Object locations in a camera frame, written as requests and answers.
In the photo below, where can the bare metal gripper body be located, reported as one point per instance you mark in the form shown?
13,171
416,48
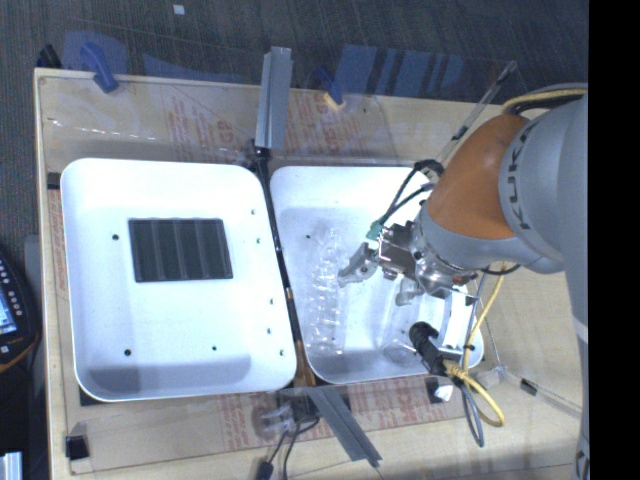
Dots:
400,253

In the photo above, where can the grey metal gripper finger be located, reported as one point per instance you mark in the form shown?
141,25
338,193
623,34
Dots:
409,293
359,265

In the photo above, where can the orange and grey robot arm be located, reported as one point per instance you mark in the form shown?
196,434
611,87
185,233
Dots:
540,193

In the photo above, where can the clear plastic bottle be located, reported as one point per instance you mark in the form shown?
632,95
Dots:
327,293

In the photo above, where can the white plastic tray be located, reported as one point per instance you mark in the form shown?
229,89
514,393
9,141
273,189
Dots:
360,328
175,328

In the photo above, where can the thin black rod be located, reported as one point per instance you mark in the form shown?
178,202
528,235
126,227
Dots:
280,263

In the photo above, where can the black ribbed rectangular pad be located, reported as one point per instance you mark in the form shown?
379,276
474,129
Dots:
180,249

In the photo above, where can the brown cardboard board, red print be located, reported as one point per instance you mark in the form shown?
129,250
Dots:
200,118

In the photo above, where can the black cylinder on white bracket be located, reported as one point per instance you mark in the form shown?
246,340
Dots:
426,344

